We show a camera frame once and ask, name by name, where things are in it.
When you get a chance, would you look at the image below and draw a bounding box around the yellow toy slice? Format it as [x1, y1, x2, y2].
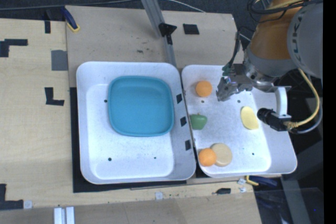
[240, 105, 260, 131]

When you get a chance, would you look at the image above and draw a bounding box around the pale wood board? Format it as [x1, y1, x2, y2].
[65, 4, 263, 208]

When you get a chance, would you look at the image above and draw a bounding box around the beige round biscuit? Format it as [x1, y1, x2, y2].
[211, 142, 234, 168]

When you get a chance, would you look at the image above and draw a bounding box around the orange toy ball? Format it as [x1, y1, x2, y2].
[198, 147, 217, 167]
[195, 80, 213, 98]

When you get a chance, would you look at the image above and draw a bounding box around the black cylinder on white bracket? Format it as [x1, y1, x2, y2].
[256, 86, 292, 132]

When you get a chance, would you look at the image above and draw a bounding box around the blue plate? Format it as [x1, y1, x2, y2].
[107, 75, 175, 137]

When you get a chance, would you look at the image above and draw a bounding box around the green toy pepper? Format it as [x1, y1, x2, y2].
[189, 113, 208, 131]

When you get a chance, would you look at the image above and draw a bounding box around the white plastic tray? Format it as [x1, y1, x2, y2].
[76, 61, 197, 185]
[181, 64, 298, 179]

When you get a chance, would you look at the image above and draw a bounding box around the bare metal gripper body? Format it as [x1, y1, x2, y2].
[227, 63, 276, 93]

